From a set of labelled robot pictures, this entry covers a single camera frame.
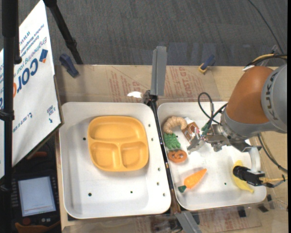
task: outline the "orange plate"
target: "orange plate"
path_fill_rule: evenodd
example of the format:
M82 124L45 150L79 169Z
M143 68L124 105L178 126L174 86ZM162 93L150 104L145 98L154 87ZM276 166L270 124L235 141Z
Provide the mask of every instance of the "orange plate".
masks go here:
M99 116L87 130L92 162L105 171L133 171L149 159L146 130L130 116Z

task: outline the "orange carrot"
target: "orange carrot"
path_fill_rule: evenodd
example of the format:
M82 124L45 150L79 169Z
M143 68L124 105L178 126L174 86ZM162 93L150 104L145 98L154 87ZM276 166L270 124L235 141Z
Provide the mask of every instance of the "orange carrot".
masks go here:
M184 192L186 188L192 188L195 185L197 185L198 182L204 177L205 173L207 172L207 169L204 168L202 170L199 170L198 172L191 174L190 176L186 177L184 179L184 185L179 186L178 189L180 192Z

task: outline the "white tray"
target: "white tray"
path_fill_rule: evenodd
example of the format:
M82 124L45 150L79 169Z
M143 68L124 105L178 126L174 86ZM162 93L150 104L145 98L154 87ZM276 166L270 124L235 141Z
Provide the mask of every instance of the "white tray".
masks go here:
M226 102L214 102L216 111ZM202 102L203 109L210 115L210 103ZM197 102L163 103L158 108L158 118L163 127L164 122L171 116L188 117L195 121L201 129L208 118L200 110ZM215 120L220 121L219 113ZM188 140L181 132L180 127L173 128L178 136L181 149L187 152ZM221 151L214 152L210 144L206 143L200 150L188 154L183 163L169 161L176 197L179 204L187 210L201 210L251 204L261 202L266 197L265 186L250 186L253 193L241 190L236 186L231 176L234 163L241 160L243 165L250 168L251 159L248 153L241 153L234 147L223 147ZM184 193L178 191L178 186L183 185L184 179L201 168L207 168L207 173L196 187L186 189Z
M171 204L162 150L152 110L142 103L68 102L59 129L64 204L74 218L161 214ZM145 127L149 161L137 171L98 169L88 150L87 128L97 116L131 116Z

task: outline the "blue clamp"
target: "blue clamp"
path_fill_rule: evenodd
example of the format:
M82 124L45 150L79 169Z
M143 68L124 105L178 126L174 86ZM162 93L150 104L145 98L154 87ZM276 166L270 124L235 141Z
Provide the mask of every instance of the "blue clamp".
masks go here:
M75 78L79 72L76 70L76 68L74 67L72 60L70 59L70 57L63 53L60 57L59 57L60 62L62 63L63 66L65 66L67 68L67 72L73 77Z
M212 54L203 64L200 65L198 70L204 74L207 70L207 67L212 66L214 62L215 62L215 59L214 59L214 55Z

